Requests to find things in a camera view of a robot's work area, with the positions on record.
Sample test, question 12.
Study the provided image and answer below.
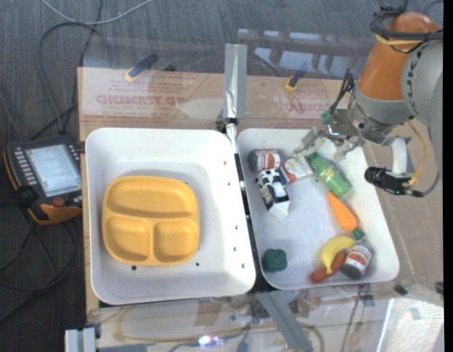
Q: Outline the brown cardboard board red print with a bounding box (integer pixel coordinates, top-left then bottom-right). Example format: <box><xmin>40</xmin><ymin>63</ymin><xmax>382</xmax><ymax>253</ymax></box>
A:
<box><xmin>76</xmin><ymin>67</ymin><xmax>444</xmax><ymax>313</ymax></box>

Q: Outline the yellow divided plate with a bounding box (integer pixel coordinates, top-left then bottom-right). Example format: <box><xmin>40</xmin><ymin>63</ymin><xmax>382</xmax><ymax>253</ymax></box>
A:
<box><xmin>101</xmin><ymin>175</ymin><xmax>201</xmax><ymax>267</ymax></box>

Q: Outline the yellow banana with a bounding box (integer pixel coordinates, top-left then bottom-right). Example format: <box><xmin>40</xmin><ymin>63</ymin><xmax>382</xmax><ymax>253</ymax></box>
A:
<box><xmin>320</xmin><ymin>235</ymin><xmax>356</xmax><ymax>276</ymax></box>

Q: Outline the orange sausage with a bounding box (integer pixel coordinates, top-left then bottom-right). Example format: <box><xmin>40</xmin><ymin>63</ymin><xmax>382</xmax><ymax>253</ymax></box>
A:
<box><xmin>309</xmin><ymin>252</ymin><xmax>347</xmax><ymax>284</ymax></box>

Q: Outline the red and white small can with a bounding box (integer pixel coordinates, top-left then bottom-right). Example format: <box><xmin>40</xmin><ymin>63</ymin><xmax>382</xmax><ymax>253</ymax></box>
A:
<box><xmin>248</xmin><ymin>149</ymin><xmax>281</xmax><ymax>173</ymax></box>

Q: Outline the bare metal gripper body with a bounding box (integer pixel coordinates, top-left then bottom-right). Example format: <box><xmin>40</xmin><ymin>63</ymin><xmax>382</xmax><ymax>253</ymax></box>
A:
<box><xmin>327</xmin><ymin>108</ymin><xmax>393</xmax><ymax>147</ymax></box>

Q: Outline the black cylinder on white bracket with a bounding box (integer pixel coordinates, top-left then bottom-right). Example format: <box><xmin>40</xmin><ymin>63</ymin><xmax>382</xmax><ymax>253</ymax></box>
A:
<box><xmin>364</xmin><ymin>137</ymin><xmax>414</xmax><ymax>196</ymax></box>

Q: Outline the green broccoli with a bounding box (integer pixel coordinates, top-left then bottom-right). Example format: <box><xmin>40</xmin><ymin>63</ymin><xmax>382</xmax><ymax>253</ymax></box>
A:
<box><xmin>262</xmin><ymin>248</ymin><xmax>288</xmax><ymax>273</ymax></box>

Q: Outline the green plastic bottle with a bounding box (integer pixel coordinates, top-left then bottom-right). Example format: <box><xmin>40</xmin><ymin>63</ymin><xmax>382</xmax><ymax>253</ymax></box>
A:
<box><xmin>308</xmin><ymin>152</ymin><xmax>353</xmax><ymax>198</ymax></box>

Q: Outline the white plastic tray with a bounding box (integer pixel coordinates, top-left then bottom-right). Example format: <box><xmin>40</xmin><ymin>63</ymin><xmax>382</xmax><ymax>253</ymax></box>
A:
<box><xmin>84</xmin><ymin>127</ymin><xmax>257</xmax><ymax>306</ymax></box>
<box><xmin>236</xmin><ymin>128</ymin><xmax>400</xmax><ymax>291</ymax></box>

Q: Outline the red and white juice carton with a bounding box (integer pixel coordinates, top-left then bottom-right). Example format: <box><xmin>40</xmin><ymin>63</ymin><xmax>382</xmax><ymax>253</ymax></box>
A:
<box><xmin>278</xmin><ymin>155</ymin><xmax>314</xmax><ymax>185</ymax></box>

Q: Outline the orange carrot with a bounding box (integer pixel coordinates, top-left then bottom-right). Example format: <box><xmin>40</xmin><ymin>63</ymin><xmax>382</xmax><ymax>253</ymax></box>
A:
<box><xmin>327</xmin><ymin>191</ymin><xmax>366</xmax><ymax>241</ymax></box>

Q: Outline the orange label small can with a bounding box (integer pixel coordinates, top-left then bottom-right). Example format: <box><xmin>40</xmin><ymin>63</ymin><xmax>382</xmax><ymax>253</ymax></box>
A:
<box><xmin>340</xmin><ymin>243</ymin><xmax>374</xmax><ymax>280</ymax></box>

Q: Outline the black and white milk carton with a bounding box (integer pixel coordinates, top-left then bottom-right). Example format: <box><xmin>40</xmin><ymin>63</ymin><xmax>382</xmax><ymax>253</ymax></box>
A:
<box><xmin>254</xmin><ymin>168</ymin><xmax>290</xmax><ymax>221</ymax></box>

